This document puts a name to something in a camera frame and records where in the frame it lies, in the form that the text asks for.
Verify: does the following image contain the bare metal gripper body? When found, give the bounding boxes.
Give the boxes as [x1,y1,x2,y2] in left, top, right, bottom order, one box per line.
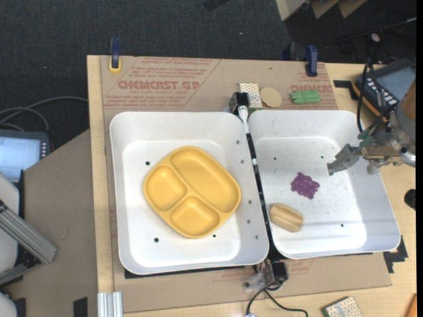
[360,129,417,168]

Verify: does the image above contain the purple grapes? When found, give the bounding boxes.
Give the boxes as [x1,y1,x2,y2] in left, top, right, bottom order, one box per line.
[290,172,321,200]

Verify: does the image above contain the white plastic tray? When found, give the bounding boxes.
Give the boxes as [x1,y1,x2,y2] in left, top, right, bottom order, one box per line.
[247,109,402,260]
[108,110,270,275]

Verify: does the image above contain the green pea pods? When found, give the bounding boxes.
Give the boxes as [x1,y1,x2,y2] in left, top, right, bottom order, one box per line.
[289,89,321,106]

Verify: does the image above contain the tan bread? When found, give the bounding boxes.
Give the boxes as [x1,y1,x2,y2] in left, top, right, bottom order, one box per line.
[268,202,305,233]

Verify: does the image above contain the thin black and white rod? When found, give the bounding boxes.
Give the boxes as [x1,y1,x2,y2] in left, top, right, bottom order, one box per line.
[237,105,276,261]

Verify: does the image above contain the tan round biscuit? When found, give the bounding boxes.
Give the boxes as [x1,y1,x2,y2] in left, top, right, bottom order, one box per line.
[259,87,283,109]

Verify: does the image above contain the white patterned packet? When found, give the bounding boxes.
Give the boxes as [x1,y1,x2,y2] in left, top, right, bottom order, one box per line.
[321,296,362,317]
[239,82,264,110]

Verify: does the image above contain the yellow divided plate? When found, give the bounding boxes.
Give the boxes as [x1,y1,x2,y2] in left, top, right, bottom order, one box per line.
[143,145,243,240]

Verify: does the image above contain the brown cardboard board red print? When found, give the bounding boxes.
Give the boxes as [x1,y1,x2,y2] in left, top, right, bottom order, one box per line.
[98,55,394,314]

